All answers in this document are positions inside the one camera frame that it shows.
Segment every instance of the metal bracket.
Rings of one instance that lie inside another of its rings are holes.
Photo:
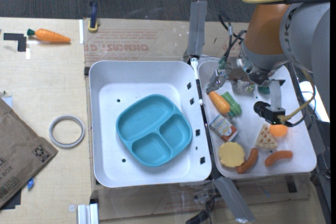
[[[256,220],[230,178],[220,177],[214,181],[214,184],[237,222],[246,223],[248,221],[253,222]]]
[[[207,1],[197,1],[191,3],[188,47],[184,54],[184,58],[192,56],[201,56],[202,48],[205,44],[205,16],[207,9]]]
[[[229,57],[225,65],[225,78],[228,80],[249,81],[247,74],[242,69],[242,63],[238,57]]]
[[[98,204],[78,205],[77,224],[99,224]]]
[[[225,72],[216,69],[210,78],[209,84],[207,84],[205,88],[205,92],[209,94],[212,91],[218,90],[221,86],[224,85],[225,81]]]
[[[268,84],[269,92],[271,95],[271,106],[273,110],[281,109],[281,88],[284,80],[270,80]]]

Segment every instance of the yellow toy food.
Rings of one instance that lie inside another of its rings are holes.
[[[226,142],[220,146],[220,163],[227,167],[237,167],[245,161],[244,149],[236,142]]]

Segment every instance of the blue plastic plate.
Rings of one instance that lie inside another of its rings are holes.
[[[192,139],[192,129],[182,112],[160,94],[149,95],[124,110],[116,128],[127,149],[147,166],[165,164]]]

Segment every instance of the wooden table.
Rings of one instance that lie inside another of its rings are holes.
[[[88,126],[84,49],[79,20],[0,18],[0,89],[13,96],[13,109],[39,136],[48,141],[52,121],[65,114],[79,117]],[[30,59],[17,51],[17,42],[3,40],[3,33],[26,35],[27,29],[46,28],[71,38],[68,45],[30,45]],[[79,136],[79,127],[62,122],[54,131],[61,142]],[[28,191],[22,188],[21,205],[1,210],[0,223],[76,223],[79,204],[91,195],[89,138],[72,149],[58,148],[56,157],[35,177]],[[323,223],[324,217],[313,185],[311,197],[274,204],[251,205],[259,223]],[[103,223],[184,223],[197,212],[116,219]],[[237,223],[228,208],[213,213],[213,223]]]

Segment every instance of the black clip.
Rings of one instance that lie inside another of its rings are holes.
[[[14,33],[4,33],[4,40],[17,40],[17,51],[26,51],[27,48],[27,37],[23,34],[14,34]]]
[[[88,30],[90,32],[97,32],[97,30],[98,30],[97,3],[91,1],[90,2],[90,9],[91,9],[91,13],[90,13]]]

